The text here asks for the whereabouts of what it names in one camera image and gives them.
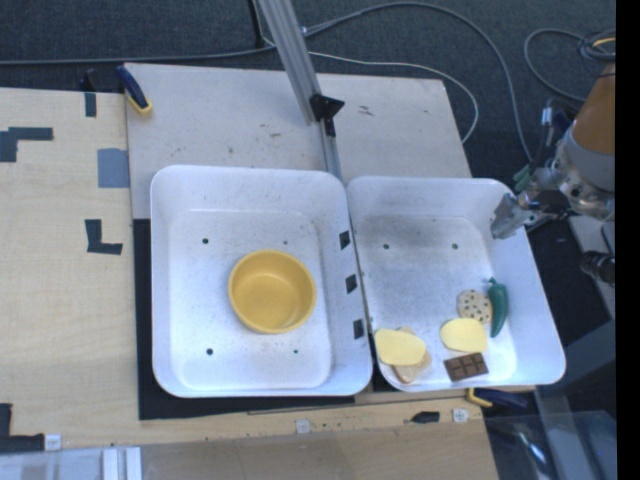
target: wire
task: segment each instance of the wire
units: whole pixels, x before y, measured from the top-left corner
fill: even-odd
[[[520,141],[520,145],[522,146],[522,149],[524,150],[524,153],[527,157],[528,161],[532,160],[531,154],[529,152],[529,148],[527,147],[525,138],[524,138],[524,133],[522,132],[522,126],[520,124],[520,114],[518,111],[518,105],[515,99],[515,91],[513,89],[513,82],[511,80],[511,75],[509,73],[509,69],[507,67],[506,62],[504,61],[504,59],[502,58],[502,55],[500,53],[500,50],[498,50],[497,46],[493,43],[493,41],[491,40],[491,38],[485,33],[483,32],[480,27],[478,27],[475,23],[473,23],[472,21],[470,21],[469,19],[465,18],[464,16],[462,16],[461,14],[458,14],[455,11],[452,11],[451,9],[447,9],[446,7],[441,7],[439,5],[434,5],[434,4],[428,4],[425,2],[414,2],[414,1],[399,1],[399,2],[391,2],[391,3],[387,3],[387,4],[379,4],[379,5],[372,5],[370,7],[366,7],[364,9],[360,9],[359,11],[355,11],[351,14],[347,14],[345,16],[342,16],[340,18],[335,18],[333,20],[329,20],[326,21],[324,23],[320,23],[318,25],[309,27],[307,29],[308,31],[308,35],[315,35],[319,32],[322,32],[324,30],[327,30],[328,28],[333,28],[336,27],[342,23],[346,23],[347,21],[353,20],[355,18],[359,18],[361,16],[364,16],[365,14],[369,14],[372,12],[376,12],[376,11],[380,11],[383,9],[392,9],[392,8],[400,8],[400,7],[417,7],[417,8],[423,8],[423,9],[430,9],[433,11],[437,11],[437,12],[441,12],[444,13],[448,16],[451,16],[453,18],[456,18],[457,20],[462,21],[464,24],[466,24],[467,26],[469,26],[472,30],[474,30],[491,48],[491,50],[493,51],[493,53],[495,54],[495,56],[498,58],[498,62],[500,63],[500,66],[502,68],[502,71],[505,75],[506,78],[506,82],[507,82],[507,87],[509,89],[509,97],[510,97],[510,101],[511,101],[511,108],[513,110],[513,117],[514,117],[514,121],[515,121],[515,125],[516,125],[516,131],[518,134],[518,139]]]
[[[545,87],[547,87],[548,89],[551,89],[553,92],[564,96],[565,98],[568,98],[570,100],[575,100],[575,101],[584,101],[585,98],[583,96],[576,96],[574,94],[570,94],[567,93],[565,91],[563,91],[562,89],[559,89],[558,87],[552,85],[551,83],[547,82],[542,75],[536,70],[536,68],[533,67],[533,63],[531,62],[531,58],[529,56],[529,44],[531,43],[531,41],[535,38],[538,37],[539,35],[542,34],[556,34],[556,35],[563,35],[563,36],[567,36],[567,37],[571,37],[573,39],[576,39],[578,41],[580,41],[582,39],[582,36],[578,35],[578,34],[574,34],[573,32],[567,32],[566,30],[560,30],[557,28],[541,28],[538,29],[534,32],[532,32],[531,34],[529,34],[527,36],[527,38],[525,39],[524,42],[524,58],[525,61],[527,63],[527,66],[529,67],[529,69],[531,70],[531,72],[533,73],[533,76],[535,76],[538,81],[543,84]]]
[[[364,61],[364,60],[358,60],[358,59],[349,59],[347,57],[339,57],[338,55],[330,55],[328,53],[320,53],[320,52],[309,52],[309,54],[314,55],[316,57],[323,57],[325,59],[333,59],[333,60],[339,60],[342,62],[349,62],[351,64],[359,64],[361,66],[406,67],[406,68],[422,69],[425,71],[430,71],[431,73],[435,73],[436,75],[446,78],[447,80],[453,82],[458,87],[460,87],[460,89],[462,89],[467,94],[467,96],[469,96],[469,99],[471,100],[471,104],[473,105],[473,122],[471,123],[471,126],[469,127],[469,130],[467,131],[467,133],[462,138],[462,144],[465,144],[469,140],[469,138],[471,137],[471,134],[474,132],[476,128],[476,125],[478,124],[478,115],[479,115],[478,102],[476,101],[471,91],[467,87],[465,87],[462,83],[460,83],[458,80],[456,80],[452,76],[447,75],[446,73],[443,73],[442,71],[438,71],[437,69],[433,69],[428,66],[422,66],[420,64],[411,64],[407,62]]]
[[[262,23],[260,22],[260,12],[258,10],[258,4],[256,0],[249,1],[249,13],[251,14],[251,23],[253,24],[253,32],[256,36],[256,48],[262,48],[264,46],[264,32],[262,30]]]
[[[252,48],[226,53],[194,54],[194,55],[162,55],[148,57],[98,57],[94,59],[34,59],[34,60],[0,60],[0,67],[12,66],[58,66],[69,64],[121,64],[123,62],[188,62],[196,60],[231,59],[247,57],[275,51],[274,46]]]
[[[583,58],[600,62],[615,62],[616,52],[607,51],[601,48],[606,44],[611,46],[616,42],[616,30],[604,30],[595,34],[590,34],[580,40],[578,50]]]

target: green pepper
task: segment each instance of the green pepper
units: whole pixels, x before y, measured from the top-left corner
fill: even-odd
[[[498,283],[493,277],[489,279],[491,286],[487,292],[491,305],[493,306],[493,316],[491,317],[491,337],[495,338],[502,326],[507,321],[507,313],[509,313],[509,297],[507,295],[507,287]]]

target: cookie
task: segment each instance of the cookie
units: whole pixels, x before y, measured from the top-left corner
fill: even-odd
[[[489,296],[476,290],[465,290],[458,295],[456,307],[462,318],[473,318],[481,324],[491,321],[493,306]]]

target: plastic food item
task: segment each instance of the plastic food item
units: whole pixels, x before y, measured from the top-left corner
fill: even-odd
[[[481,324],[491,321],[493,306],[488,295],[476,290],[465,290],[458,295],[458,314],[462,318],[475,318]]]
[[[398,330],[400,332],[406,332],[408,334],[415,335],[413,329],[410,329],[409,327],[401,327]],[[422,370],[428,368],[430,365],[431,354],[429,353],[429,350],[426,349],[425,345],[425,351],[420,361],[418,361],[416,364],[410,364],[406,366],[393,365],[393,372],[396,374],[396,377],[398,377],[398,380],[400,382],[409,384],[415,380],[415,378],[420,374]]]
[[[487,295],[491,300],[493,306],[493,318],[491,320],[491,337],[495,338],[502,326],[507,321],[507,314],[509,313],[509,296],[507,295],[507,287],[498,283],[493,277],[489,279],[489,290]]]
[[[489,373],[487,363],[484,362],[484,357],[480,353],[447,359],[444,367],[447,369],[449,378],[454,382]]]
[[[487,333],[484,326],[473,318],[454,318],[440,328],[440,339],[445,347],[459,352],[484,352]]]
[[[393,329],[379,329],[374,340],[380,361],[392,366],[415,365],[427,350],[424,341],[417,336]]]

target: chocolate bar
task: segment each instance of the chocolate bar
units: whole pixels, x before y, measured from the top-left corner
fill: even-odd
[[[475,377],[476,375],[482,375],[483,373],[489,373],[487,363],[484,362],[484,357],[482,357],[482,354],[479,352],[467,356],[454,357],[453,359],[446,359],[444,361],[444,367],[447,369],[449,378],[454,382]]]

